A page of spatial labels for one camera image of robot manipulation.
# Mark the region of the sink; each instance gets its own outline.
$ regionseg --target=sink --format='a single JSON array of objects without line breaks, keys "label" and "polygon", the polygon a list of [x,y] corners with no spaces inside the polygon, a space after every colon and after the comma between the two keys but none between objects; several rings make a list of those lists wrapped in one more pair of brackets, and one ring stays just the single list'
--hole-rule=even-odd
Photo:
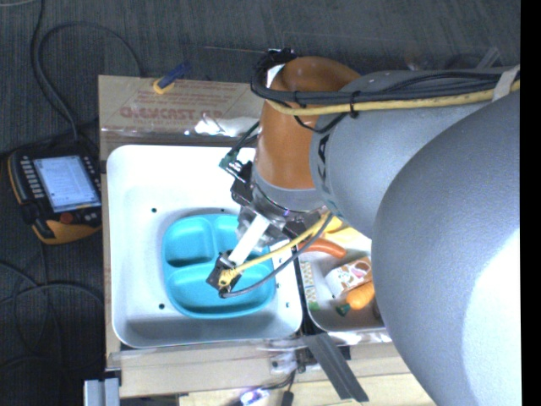
[{"label": "sink", "polygon": [[[218,167],[227,152],[214,146],[125,145],[109,156],[112,327],[129,347],[280,339],[299,329],[303,312],[293,264],[245,302],[201,298],[210,296],[204,291],[210,288],[206,269],[210,273],[214,266],[216,248],[234,243],[232,220],[239,206],[229,190],[233,177]],[[253,156],[253,149],[243,149],[238,159]],[[227,232],[211,233],[211,242],[200,232],[208,224],[201,223],[192,234],[173,234],[173,241],[164,242],[176,224],[195,218],[210,218],[215,230]],[[175,239],[194,245],[185,244],[182,255],[173,245],[166,254],[167,242]],[[280,263],[275,257],[254,266],[241,281],[257,281]],[[187,276],[178,274],[182,269]],[[235,289],[242,287],[239,282]]]}]

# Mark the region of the white sink basin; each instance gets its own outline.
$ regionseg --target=white sink basin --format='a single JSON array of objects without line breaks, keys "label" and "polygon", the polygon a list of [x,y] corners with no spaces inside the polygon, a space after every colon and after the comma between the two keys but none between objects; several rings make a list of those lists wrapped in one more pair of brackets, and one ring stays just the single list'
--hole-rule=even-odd
[{"label": "white sink basin", "polygon": [[[292,264],[276,276],[269,304],[249,315],[193,318],[169,301],[161,263],[161,240],[169,226],[193,215],[238,213],[229,191],[233,178],[218,167],[227,151],[126,145],[109,156],[112,326],[128,346],[277,339],[300,327],[303,312]],[[247,161],[253,154],[243,149],[239,159]]]}]

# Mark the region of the yellow cable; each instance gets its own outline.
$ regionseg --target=yellow cable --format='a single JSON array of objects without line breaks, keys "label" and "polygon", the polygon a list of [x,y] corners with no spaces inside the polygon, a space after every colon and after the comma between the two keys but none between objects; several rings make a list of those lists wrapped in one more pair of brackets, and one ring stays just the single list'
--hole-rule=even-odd
[{"label": "yellow cable", "polygon": [[323,215],[318,222],[316,222],[312,227],[308,228],[305,232],[299,234],[295,239],[292,239],[287,244],[284,244],[282,247],[271,251],[270,253],[261,255],[259,257],[256,257],[255,259],[252,259],[251,261],[246,261],[242,265],[237,266],[232,269],[227,269],[223,271],[220,275],[219,284],[221,287],[227,287],[229,284],[231,284],[231,281],[239,275],[242,271],[245,271],[246,269],[257,265],[258,263],[261,263],[263,261],[267,261],[270,258],[274,257],[275,255],[279,255],[287,250],[290,250],[295,245],[300,244],[305,239],[311,237],[313,234],[315,234],[321,226],[323,226],[323,223],[327,219],[327,217],[330,215],[330,213],[326,213]]},{"label": "yellow cable", "polygon": [[[511,91],[517,91],[521,87],[521,81],[515,81],[511,85]],[[400,101],[371,101],[358,102],[353,104],[355,111],[370,111],[370,110],[394,110],[398,108],[424,108],[424,107],[449,107],[453,105],[473,104],[475,102],[490,101],[494,95],[494,89],[488,91],[476,91],[465,93],[463,95],[453,96],[438,96],[436,98],[427,99],[408,99]],[[290,108],[283,106],[279,102],[267,99],[269,105],[282,114],[290,116],[314,116],[322,114],[336,114],[339,112],[350,112],[350,104],[339,104],[324,107],[311,108]]]}]

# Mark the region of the orange button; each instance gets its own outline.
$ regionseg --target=orange button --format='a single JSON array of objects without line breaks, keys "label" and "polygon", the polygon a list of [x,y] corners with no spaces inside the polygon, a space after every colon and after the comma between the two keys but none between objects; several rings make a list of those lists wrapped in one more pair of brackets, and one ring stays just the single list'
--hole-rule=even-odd
[{"label": "orange button", "polygon": [[74,216],[69,212],[62,212],[60,214],[60,222],[62,224],[71,224],[74,221]]}]

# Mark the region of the gray carpet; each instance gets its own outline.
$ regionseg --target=gray carpet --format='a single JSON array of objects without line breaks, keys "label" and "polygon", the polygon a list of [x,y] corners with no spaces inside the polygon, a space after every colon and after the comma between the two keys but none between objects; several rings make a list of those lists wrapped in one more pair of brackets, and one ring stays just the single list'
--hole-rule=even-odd
[{"label": "gray carpet", "polygon": [[[284,46],[362,74],[471,67],[489,49],[497,65],[521,57],[521,0],[42,2],[36,39],[43,39],[43,70],[94,143],[99,74],[159,76],[189,61],[189,78],[248,82],[260,54]],[[70,128],[32,70],[40,10],[40,1],[0,7],[3,159]],[[0,179],[0,404],[82,404],[82,381],[103,369],[101,235],[42,248],[21,219],[5,170]],[[79,288],[40,288],[52,284]]]}]

